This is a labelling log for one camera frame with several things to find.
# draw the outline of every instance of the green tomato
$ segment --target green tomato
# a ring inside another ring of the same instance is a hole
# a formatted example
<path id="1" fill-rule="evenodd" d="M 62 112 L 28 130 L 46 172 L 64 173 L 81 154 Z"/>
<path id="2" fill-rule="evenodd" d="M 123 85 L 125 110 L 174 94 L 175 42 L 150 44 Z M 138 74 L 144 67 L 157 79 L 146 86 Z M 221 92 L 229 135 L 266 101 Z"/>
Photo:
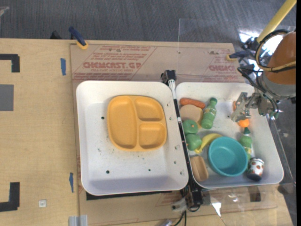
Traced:
<path id="1" fill-rule="evenodd" d="M 198 125 L 195 121 L 193 120 L 185 120 L 183 122 L 183 129 L 184 129 L 184 134 L 197 134 L 198 132 Z"/>
<path id="2" fill-rule="evenodd" d="M 202 139 L 197 134 L 187 134 L 185 136 L 187 148 L 193 151 L 202 145 Z"/>

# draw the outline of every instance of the yellow pole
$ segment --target yellow pole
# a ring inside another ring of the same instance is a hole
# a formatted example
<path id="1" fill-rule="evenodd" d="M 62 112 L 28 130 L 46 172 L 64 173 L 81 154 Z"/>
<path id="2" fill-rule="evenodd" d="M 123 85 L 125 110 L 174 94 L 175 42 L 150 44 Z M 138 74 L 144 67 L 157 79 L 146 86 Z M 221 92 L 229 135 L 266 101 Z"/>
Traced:
<path id="1" fill-rule="evenodd" d="M 296 3 L 297 0 L 286 0 L 274 17 L 270 20 L 268 25 L 257 37 L 256 41 L 260 43 L 265 36 L 267 36 L 270 32 L 273 32 Z"/>

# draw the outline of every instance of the sausage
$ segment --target sausage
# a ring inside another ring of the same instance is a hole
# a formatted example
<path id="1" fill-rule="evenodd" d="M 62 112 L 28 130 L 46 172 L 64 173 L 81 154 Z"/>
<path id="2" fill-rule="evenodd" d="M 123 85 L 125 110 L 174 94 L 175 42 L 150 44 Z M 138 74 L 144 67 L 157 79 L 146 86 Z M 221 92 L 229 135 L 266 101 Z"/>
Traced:
<path id="1" fill-rule="evenodd" d="M 204 102 L 189 98 L 181 98 L 180 105 L 195 105 L 196 107 L 201 109 L 204 109 L 206 107 L 206 104 Z"/>

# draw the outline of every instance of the white plastic tray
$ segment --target white plastic tray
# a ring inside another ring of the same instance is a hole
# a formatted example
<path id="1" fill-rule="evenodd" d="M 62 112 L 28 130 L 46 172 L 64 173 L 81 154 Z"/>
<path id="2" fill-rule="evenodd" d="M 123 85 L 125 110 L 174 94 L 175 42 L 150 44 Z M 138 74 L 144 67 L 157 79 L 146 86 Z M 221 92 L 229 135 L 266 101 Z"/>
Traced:
<path id="1" fill-rule="evenodd" d="M 164 110 L 166 143 L 147 152 L 117 149 L 107 130 L 107 105 L 119 95 L 149 96 Z M 160 82 L 85 81 L 76 89 L 81 181 L 93 195 L 173 191 L 188 183 L 188 171 L 171 90 Z"/>
<path id="2" fill-rule="evenodd" d="M 176 87 L 176 96 L 180 100 L 182 97 L 188 97 L 203 102 L 207 102 L 211 97 L 218 100 L 216 105 L 216 118 L 214 125 L 210 130 L 201 129 L 198 134 L 202 138 L 209 133 L 220 133 L 238 140 L 242 133 L 242 128 L 230 119 L 232 114 L 232 103 L 236 101 L 241 92 L 247 92 L 248 96 L 254 92 L 254 88 L 249 84 L 243 83 L 180 83 Z M 209 179 L 198 182 L 203 188 L 224 188 L 234 186 L 251 186 L 278 184 L 284 176 L 283 167 L 270 131 L 267 118 L 258 114 L 257 109 L 251 109 L 250 136 L 253 139 L 254 156 L 261 158 L 265 162 L 265 168 L 262 179 L 259 182 L 252 181 L 242 174 L 238 177 L 224 177 L 218 175 L 210 169 L 207 160 L 208 147 L 200 154 L 207 165 Z M 190 156 L 197 155 L 189 151 Z"/>

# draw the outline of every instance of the robotic arm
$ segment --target robotic arm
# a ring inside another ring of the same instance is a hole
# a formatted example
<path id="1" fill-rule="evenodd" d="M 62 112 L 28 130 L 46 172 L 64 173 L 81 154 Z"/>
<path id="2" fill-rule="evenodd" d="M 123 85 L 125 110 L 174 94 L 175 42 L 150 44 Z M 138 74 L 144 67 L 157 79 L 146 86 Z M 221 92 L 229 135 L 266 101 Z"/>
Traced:
<path id="1" fill-rule="evenodd" d="M 284 34 L 275 52 L 267 60 L 267 66 L 262 65 L 262 47 L 272 37 Z M 231 115 L 235 122 L 250 118 L 250 109 L 258 109 L 260 115 L 267 114 L 277 118 L 277 104 L 283 99 L 295 103 L 296 98 L 296 31 L 277 30 L 268 34 L 259 44 L 255 53 L 258 67 L 256 82 L 253 82 L 243 68 L 238 70 L 246 77 L 255 92 L 248 97 L 242 92 L 236 101 L 236 110 Z"/>

